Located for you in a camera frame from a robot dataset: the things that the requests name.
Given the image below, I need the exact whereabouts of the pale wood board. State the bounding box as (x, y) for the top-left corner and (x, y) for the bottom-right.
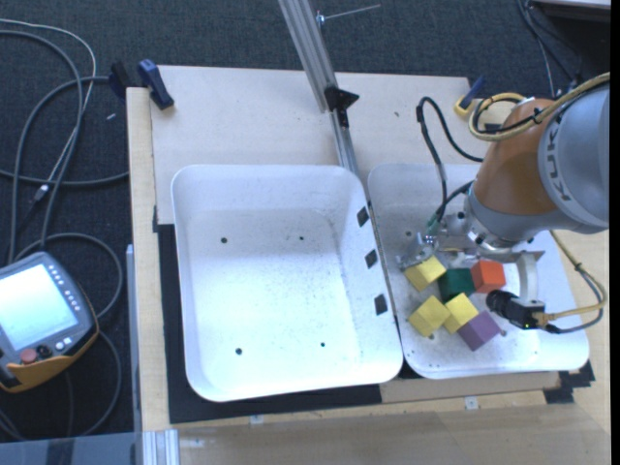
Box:
(148, 64), (576, 405)

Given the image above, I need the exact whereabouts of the orange cube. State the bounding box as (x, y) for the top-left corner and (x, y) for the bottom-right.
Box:
(470, 260), (507, 295)

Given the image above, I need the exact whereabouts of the green cube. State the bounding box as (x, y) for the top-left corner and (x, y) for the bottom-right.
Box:
(438, 267), (475, 303)

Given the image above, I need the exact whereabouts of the white plastic tray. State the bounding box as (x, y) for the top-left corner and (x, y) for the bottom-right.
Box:
(170, 164), (405, 403)
(366, 163), (591, 381)

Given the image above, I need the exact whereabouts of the yellow cube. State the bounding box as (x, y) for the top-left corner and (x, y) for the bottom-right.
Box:
(403, 256), (448, 293)
(442, 292), (481, 335)
(408, 294), (451, 338)

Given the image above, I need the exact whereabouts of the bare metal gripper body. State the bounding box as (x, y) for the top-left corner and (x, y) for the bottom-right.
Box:
(427, 211), (517, 263)

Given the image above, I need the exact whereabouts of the purple cube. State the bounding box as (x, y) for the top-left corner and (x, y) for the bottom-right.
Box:
(457, 310), (503, 353)

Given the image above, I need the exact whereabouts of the black cylinder on white bracket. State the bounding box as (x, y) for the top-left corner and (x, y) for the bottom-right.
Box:
(485, 248), (547, 331)

